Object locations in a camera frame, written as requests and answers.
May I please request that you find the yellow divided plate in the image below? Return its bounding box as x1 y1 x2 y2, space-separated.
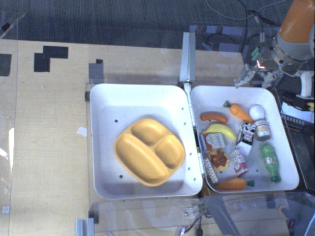
114 118 186 187

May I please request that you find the orange carrot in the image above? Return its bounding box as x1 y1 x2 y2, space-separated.
222 100 255 124
213 177 255 191

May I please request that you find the yellow and white packet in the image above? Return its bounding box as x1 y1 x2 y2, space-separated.
202 157 219 184

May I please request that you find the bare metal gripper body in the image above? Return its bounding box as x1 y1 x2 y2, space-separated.
255 47 308 79

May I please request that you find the red sausage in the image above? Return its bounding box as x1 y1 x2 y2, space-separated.
199 112 228 125

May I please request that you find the yellow banana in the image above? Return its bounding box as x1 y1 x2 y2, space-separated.
202 123 237 141

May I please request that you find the white plastic tray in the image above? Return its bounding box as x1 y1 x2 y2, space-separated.
89 83 204 201
190 85 300 194

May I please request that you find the small yellow label can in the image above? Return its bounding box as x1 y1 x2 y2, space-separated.
253 118 272 142

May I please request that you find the pizza slice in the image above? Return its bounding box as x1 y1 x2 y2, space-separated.
207 148 230 173

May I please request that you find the white egg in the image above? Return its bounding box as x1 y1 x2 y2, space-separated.
249 104 265 121

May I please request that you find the red and white carton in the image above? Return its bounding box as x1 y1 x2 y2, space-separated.
199 132 226 152

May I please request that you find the black and white milk carton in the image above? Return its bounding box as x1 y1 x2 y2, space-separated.
236 121 256 157

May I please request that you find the red juice carton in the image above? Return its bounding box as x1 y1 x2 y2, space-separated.
229 148 250 177

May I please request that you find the black cylinder on white bracket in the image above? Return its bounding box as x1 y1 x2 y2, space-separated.
282 70 315 111

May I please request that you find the green bottle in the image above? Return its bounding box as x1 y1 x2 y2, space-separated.
260 144 282 183

